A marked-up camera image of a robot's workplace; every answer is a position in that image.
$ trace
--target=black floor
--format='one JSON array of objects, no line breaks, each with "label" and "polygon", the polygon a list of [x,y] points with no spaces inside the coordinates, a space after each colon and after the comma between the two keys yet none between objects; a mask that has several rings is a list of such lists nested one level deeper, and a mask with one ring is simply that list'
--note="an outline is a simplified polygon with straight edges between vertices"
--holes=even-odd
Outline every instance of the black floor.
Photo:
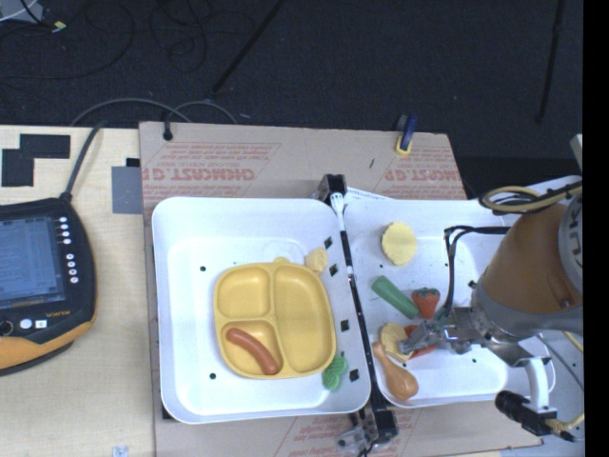
[{"label": "black floor", "polygon": [[357,130],[416,113],[448,135],[471,195],[580,172],[583,0],[38,3],[40,23],[0,17],[2,125],[135,128],[163,117],[155,104],[210,98],[182,112]]}]

